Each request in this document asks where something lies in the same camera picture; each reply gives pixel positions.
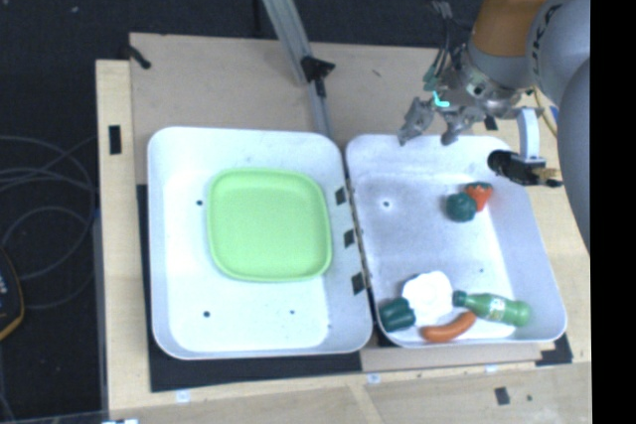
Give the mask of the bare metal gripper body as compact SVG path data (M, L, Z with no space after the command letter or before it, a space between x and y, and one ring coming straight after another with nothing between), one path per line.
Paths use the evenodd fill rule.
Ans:
M435 109L445 117L484 120L514 116L519 89L508 88L472 66L447 68L434 84Z

